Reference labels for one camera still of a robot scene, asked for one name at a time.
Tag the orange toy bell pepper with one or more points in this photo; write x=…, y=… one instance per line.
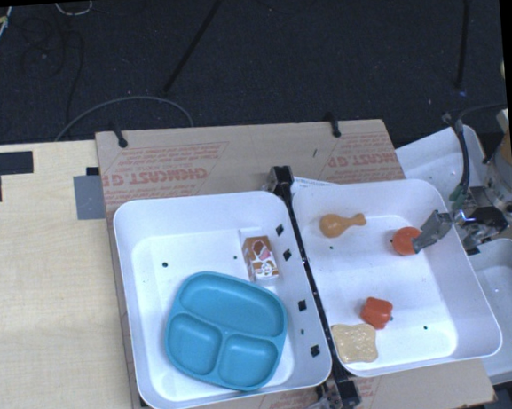
x=376, y=312

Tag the tan toy chicken drumstick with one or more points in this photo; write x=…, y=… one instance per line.
x=335, y=225

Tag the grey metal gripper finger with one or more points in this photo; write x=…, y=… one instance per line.
x=432, y=230

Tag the orange toy tomato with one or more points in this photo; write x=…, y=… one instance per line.
x=402, y=242

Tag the small brown and white carton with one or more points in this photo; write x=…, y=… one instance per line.
x=260, y=259

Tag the thin black rod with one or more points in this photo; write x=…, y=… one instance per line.
x=308, y=266

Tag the beige toy bread slice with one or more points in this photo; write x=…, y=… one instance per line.
x=355, y=343

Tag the white plastic tray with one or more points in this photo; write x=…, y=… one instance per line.
x=197, y=249
x=378, y=277

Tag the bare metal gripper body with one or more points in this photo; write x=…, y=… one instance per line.
x=488, y=216

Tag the brown cardboard board red print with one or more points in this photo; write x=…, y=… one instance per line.
x=243, y=156

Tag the blue divided plate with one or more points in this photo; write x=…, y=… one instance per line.
x=224, y=331

